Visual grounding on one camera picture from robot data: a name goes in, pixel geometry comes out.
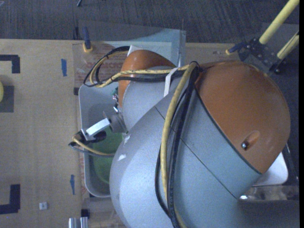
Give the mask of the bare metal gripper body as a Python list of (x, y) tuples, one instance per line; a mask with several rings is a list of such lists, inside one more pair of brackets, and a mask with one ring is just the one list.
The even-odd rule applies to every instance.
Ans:
[(108, 114), (107, 112), (103, 111), (103, 117), (108, 120), (110, 124), (110, 129), (113, 133), (128, 132), (122, 114), (120, 113)]

